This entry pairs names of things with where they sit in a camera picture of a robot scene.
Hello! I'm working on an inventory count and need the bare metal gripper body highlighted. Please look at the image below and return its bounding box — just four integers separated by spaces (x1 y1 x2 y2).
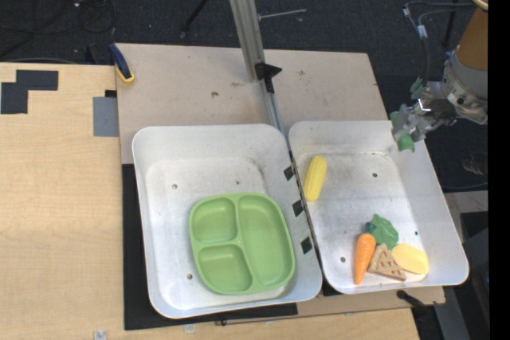
415 81 489 132

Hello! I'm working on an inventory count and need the green divided plate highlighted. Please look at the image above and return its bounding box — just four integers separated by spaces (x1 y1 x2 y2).
188 192 296 295

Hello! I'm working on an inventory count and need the orange carrot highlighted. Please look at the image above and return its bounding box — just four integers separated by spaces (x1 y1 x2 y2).
353 233 377 286

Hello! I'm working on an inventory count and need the yellow potato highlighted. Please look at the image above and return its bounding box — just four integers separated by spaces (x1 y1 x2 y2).
390 243 430 276

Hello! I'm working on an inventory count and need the yellow corn cob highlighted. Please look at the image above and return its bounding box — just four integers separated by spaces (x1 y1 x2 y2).
303 154 328 202

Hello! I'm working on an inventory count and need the thin black and white rod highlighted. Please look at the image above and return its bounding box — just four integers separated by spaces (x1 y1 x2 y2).
261 78 321 256

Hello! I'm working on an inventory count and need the green leafy vegetable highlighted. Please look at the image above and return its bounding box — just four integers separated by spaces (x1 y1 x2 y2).
364 213 399 250

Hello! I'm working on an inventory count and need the white plastic tray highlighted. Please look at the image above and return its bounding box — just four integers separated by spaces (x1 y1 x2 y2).
131 123 324 320
287 119 470 296

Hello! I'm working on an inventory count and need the pale flat board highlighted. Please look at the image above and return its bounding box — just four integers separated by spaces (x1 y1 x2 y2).
114 42 446 328

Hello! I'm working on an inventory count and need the tan pizza slice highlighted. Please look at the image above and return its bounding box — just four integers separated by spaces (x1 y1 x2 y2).
367 243 408 283

